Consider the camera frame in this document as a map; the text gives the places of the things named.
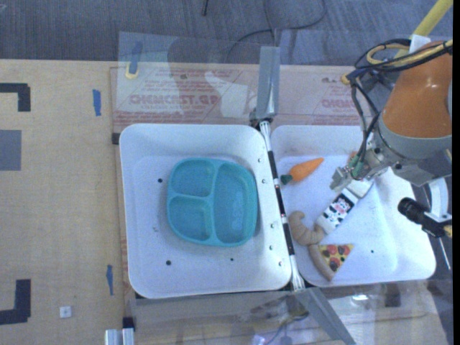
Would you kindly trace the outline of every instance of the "toy carrot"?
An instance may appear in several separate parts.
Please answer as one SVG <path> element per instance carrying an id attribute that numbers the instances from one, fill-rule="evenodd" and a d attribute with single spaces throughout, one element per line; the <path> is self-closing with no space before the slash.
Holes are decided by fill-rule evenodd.
<path id="1" fill-rule="evenodd" d="M 281 183 L 288 184 L 291 180 L 301 181 L 315 171 L 318 166 L 324 161 L 324 158 L 319 157 L 313 160 L 305 161 L 294 165 L 289 170 L 287 175 L 281 175 Z"/>

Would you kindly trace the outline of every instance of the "pizza slice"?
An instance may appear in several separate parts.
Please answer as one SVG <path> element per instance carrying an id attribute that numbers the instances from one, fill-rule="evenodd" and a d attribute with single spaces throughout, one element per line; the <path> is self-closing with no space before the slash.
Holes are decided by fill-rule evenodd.
<path id="1" fill-rule="evenodd" d="M 313 244 L 308 246 L 308 251 L 319 272 L 331 281 L 345 263 L 353 246 L 353 244 Z"/>

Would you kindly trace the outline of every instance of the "white tray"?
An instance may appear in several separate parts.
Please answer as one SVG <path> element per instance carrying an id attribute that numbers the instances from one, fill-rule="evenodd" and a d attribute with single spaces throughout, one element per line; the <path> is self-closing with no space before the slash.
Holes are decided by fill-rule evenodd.
<path id="1" fill-rule="evenodd" d="M 120 137 L 129 280 L 146 298 L 277 290 L 291 266 L 262 135 L 249 126 L 135 124 Z M 176 236 L 167 223 L 167 180 L 187 157 L 237 162 L 255 176 L 256 232 L 238 247 Z"/>
<path id="2" fill-rule="evenodd" d="M 362 132 L 355 126 L 280 126 L 272 133 L 279 175 L 302 161 L 324 157 L 308 178 L 282 187 L 286 213 L 302 211 L 303 223 L 313 222 L 336 193 L 329 188 L 338 166 L 358 150 Z M 404 197 L 414 198 L 410 184 L 388 170 L 375 180 L 370 192 L 355 205 L 346 220 L 322 244 L 354 244 L 346 264 L 329 282 L 314 267 L 308 250 L 294 242 L 301 275 L 320 286 L 364 285 L 376 282 L 422 280 L 436 268 L 428 235 L 397 211 Z"/>

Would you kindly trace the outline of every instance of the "blue bowl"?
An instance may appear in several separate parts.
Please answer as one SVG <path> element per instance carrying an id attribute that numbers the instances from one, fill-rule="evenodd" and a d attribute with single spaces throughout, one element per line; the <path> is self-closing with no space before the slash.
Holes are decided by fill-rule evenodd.
<path id="1" fill-rule="evenodd" d="M 189 242 L 218 247 L 247 242 L 257 223 L 254 176 L 234 162 L 204 157 L 180 161 L 167 186 L 167 221 Z"/>

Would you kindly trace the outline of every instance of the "small white block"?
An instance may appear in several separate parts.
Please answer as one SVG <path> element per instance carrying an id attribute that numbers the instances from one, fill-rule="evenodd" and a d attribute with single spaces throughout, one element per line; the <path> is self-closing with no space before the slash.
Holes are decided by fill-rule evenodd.
<path id="1" fill-rule="evenodd" d="M 60 307 L 59 308 L 59 316 L 61 318 L 69 318 L 72 317 L 72 307 Z"/>

